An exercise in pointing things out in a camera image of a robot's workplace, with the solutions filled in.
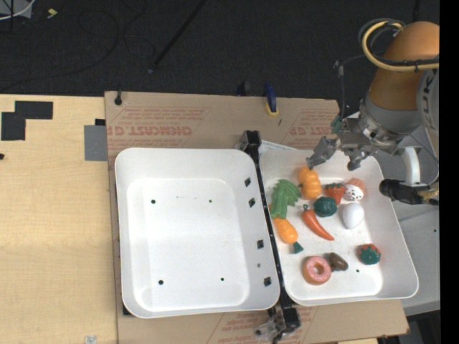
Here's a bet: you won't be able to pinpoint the pink doughnut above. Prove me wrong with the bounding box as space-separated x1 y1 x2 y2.
301 255 333 286

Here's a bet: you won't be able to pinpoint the white egg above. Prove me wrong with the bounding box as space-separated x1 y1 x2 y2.
341 201 366 230

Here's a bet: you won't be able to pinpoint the brown cardboard board red print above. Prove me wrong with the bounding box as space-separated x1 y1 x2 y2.
103 90 410 344

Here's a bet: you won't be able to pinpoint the brown toy food piece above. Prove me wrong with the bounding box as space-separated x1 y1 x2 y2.
323 252 349 273

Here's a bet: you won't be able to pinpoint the thin black rod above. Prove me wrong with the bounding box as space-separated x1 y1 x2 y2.
247 144 295 323

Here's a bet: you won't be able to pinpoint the red strawberry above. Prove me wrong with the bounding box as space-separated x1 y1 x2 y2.
323 182 347 206

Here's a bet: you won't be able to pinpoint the red chili pepper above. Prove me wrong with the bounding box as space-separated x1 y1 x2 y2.
301 204 336 242

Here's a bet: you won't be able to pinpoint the white plastic tray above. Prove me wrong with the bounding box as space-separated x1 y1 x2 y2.
258 148 420 307
114 147 281 319

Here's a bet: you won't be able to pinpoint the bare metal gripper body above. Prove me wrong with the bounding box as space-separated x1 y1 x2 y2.
336 117 398 156

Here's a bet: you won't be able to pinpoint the green broccoli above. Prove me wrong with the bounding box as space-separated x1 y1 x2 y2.
313 196 339 219

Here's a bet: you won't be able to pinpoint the green pea pods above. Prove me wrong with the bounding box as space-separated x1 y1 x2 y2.
269 178 303 220

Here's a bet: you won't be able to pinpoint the yellow-orange carrot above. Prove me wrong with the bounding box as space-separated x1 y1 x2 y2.
273 216 305 254

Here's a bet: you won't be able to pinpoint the black cylinder on white bracket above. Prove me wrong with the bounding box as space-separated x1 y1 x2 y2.
379 145 440 206

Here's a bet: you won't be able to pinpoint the red tomato with green top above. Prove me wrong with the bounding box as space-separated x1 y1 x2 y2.
356 243 382 266

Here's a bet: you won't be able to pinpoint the orange pumpkin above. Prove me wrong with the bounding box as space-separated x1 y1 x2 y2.
297 166 323 201

